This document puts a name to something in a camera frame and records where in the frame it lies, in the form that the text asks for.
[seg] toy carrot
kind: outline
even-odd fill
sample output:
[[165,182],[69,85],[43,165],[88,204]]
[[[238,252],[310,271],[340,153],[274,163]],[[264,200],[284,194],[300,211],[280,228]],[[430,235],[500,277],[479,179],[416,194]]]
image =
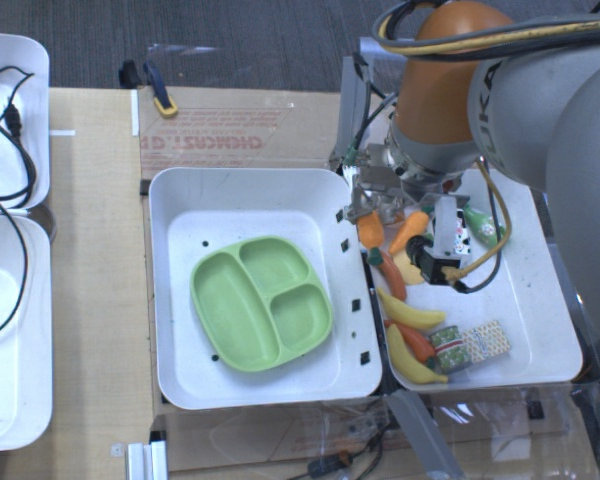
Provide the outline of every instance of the toy carrot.
[[384,276],[385,281],[389,285],[389,291],[396,299],[404,301],[407,298],[407,286],[402,280],[400,270],[393,262],[393,258],[386,252],[380,251],[382,255],[382,263],[376,265],[378,270]]
[[384,320],[384,326],[387,329],[390,325],[395,325],[398,328],[400,334],[402,334],[402,339],[409,345],[416,359],[433,370],[436,365],[436,351],[427,337],[408,325],[393,320]]
[[378,212],[373,210],[367,215],[358,217],[356,226],[358,228],[360,243],[369,251],[369,255],[367,256],[369,265],[382,263],[379,247],[384,243],[384,226]]
[[389,244],[389,254],[396,255],[403,250],[411,237],[422,235],[427,231],[429,215],[421,210],[411,213],[398,228],[396,236]]

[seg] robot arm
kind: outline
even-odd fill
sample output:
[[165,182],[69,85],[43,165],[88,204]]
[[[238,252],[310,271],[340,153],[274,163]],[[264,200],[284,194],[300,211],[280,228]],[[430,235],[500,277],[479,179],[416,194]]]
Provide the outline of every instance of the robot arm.
[[[396,39],[419,7],[435,10],[415,40]],[[545,193],[558,250],[600,333],[600,15],[514,24],[478,2],[407,0],[373,35],[408,62],[385,144],[367,155],[359,186],[389,172],[403,204],[431,204],[482,156]]]

